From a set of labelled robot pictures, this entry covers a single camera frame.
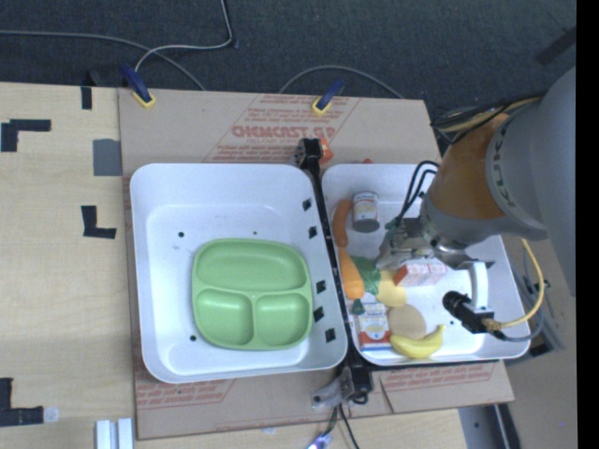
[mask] dark gray carpet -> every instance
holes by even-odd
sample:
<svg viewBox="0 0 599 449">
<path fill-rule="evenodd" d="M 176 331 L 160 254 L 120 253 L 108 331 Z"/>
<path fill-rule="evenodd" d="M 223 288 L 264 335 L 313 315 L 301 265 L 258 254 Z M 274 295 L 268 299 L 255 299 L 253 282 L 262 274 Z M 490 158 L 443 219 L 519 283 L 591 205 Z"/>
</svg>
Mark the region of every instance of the dark gray carpet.
<svg viewBox="0 0 599 449">
<path fill-rule="evenodd" d="M 311 66 L 346 65 L 406 97 L 425 96 L 431 109 L 453 109 L 542 90 L 576 64 L 577 0 L 226 1 L 237 49 L 167 53 L 209 90 L 277 92 Z M 148 47 L 226 39 L 218 0 L 2 0 L 2 8 L 2 29 L 95 33 Z M 95 40 L 0 36 L 0 80 L 79 85 L 93 69 L 100 84 L 117 86 L 118 65 L 142 53 Z M 194 88 L 156 57 L 141 74 L 153 87 Z M 340 76 L 346 95 L 391 96 L 336 71 L 306 76 L 288 92 L 317 94 Z"/>
</svg>

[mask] wooden table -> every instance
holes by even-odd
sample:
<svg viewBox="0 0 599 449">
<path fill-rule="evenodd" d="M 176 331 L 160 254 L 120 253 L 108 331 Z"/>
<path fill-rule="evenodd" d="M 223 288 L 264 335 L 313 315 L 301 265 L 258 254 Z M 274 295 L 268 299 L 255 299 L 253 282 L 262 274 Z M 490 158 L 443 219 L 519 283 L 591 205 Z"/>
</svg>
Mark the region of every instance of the wooden table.
<svg viewBox="0 0 599 449">
<path fill-rule="evenodd" d="M 93 447 L 95 421 L 135 417 L 124 245 L 123 187 L 95 177 L 93 141 L 118 140 L 115 89 L 0 83 L 0 122 L 50 119 L 51 131 L 20 132 L 0 152 L 0 377 L 14 378 L 13 407 L 57 407 L 54 423 L 0 427 L 2 448 Z M 81 206 L 115 239 L 85 238 Z M 253 429 L 138 448 L 306 447 L 324 424 Z M 362 448 L 465 448 L 457 410 L 361 418 Z M 332 448 L 351 447 L 343 424 Z"/>
</svg>

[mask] blue clamp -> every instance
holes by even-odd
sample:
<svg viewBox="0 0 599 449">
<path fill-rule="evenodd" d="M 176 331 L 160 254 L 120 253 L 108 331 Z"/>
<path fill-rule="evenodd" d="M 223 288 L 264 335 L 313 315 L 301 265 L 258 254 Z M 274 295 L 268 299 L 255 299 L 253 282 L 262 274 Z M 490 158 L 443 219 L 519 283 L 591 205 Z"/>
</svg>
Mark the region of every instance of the blue clamp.
<svg viewBox="0 0 599 449">
<path fill-rule="evenodd" d="M 319 115 L 323 115 L 332 104 L 333 96 L 340 94 L 345 88 L 345 80 L 336 80 L 321 97 L 316 98 L 312 104 L 312 109 Z"/>
<path fill-rule="evenodd" d="M 143 82 L 139 73 L 135 71 L 128 64 L 122 64 L 119 66 L 119 73 L 127 81 L 128 85 L 133 90 L 132 95 L 136 100 L 145 108 L 151 108 L 156 102 L 154 96 L 148 91 L 148 87 Z"/>
</svg>

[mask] cardboard sheet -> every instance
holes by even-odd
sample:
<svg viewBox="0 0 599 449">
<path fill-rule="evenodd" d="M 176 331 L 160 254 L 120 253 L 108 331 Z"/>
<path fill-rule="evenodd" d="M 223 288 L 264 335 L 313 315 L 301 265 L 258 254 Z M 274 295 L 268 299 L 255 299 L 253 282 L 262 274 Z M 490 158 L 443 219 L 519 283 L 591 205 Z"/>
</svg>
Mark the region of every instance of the cardboard sheet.
<svg viewBox="0 0 599 449">
<path fill-rule="evenodd" d="M 312 408 L 311 393 L 333 370 L 165 384 L 144 368 L 128 183 L 150 163 L 285 163 L 301 138 L 325 138 L 339 163 L 440 161 L 424 104 L 414 100 L 335 98 L 322 117 L 313 96 L 153 91 L 144 109 L 119 90 L 127 265 L 135 351 L 139 439 L 326 421 L 328 409 Z M 366 405 L 352 417 L 409 413 L 513 399 L 503 362 L 380 370 Z"/>
</svg>

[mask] white tray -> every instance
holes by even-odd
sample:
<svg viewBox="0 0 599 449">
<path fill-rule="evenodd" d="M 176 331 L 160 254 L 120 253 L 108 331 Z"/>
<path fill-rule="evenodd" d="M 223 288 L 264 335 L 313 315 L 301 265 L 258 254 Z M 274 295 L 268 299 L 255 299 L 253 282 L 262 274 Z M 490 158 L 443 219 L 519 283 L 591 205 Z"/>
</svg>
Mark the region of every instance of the white tray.
<svg viewBox="0 0 599 449">
<path fill-rule="evenodd" d="M 130 191 L 141 351 L 154 377 L 188 383 L 328 369 L 343 360 L 347 337 L 339 299 L 313 186 L 302 171 L 287 165 L 154 164 L 135 172 Z M 279 241 L 303 255 L 317 313 L 306 340 L 285 350 L 245 351 L 201 338 L 191 306 L 191 267 L 197 249 L 220 238 Z"/>
<path fill-rule="evenodd" d="M 377 165 L 351 164 L 337 165 L 328 169 L 323 176 L 323 193 L 327 203 L 329 220 L 332 221 L 337 203 L 344 198 L 362 191 L 374 191 L 379 196 L 380 228 L 373 233 L 359 233 L 346 225 L 349 244 L 347 251 L 353 256 L 364 256 L 374 259 L 378 255 L 379 245 L 386 233 L 385 223 L 391 221 L 400 212 L 414 165 Z M 416 217 L 419 212 L 419 199 L 406 214 Z M 518 289 L 512 278 L 509 262 L 504 246 L 499 237 L 491 237 L 482 243 L 473 245 L 468 254 L 481 260 L 495 261 L 488 271 L 489 291 L 488 306 L 495 310 L 495 319 L 511 321 L 523 315 L 524 310 L 519 298 Z M 491 359 L 515 358 L 523 355 L 529 342 L 507 342 L 497 340 L 489 334 L 471 334 L 461 326 L 461 322 L 453 318 L 443 307 L 443 295 L 448 291 L 458 291 L 472 296 L 472 283 L 467 271 L 448 270 L 446 276 L 434 286 L 406 288 L 407 303 L 415 306 L 427 322 L 427 330 L 432 331 L 437 325 L 444 324 L 444 345 L 440 351 L 426 360 L 414 360 L 398 355 L 393 350 L 363 351 L 362 356 L 378 366 L 396 366 L 412 364 L 456 363 L 465 361 L 484 361 Z M 354 343 L 358 348 L 358 335 L 351 324 Z M 528 325 L 523 324 L 509 328 L 506 334 L 522 337 L 530 334 Z"/>
</svg>

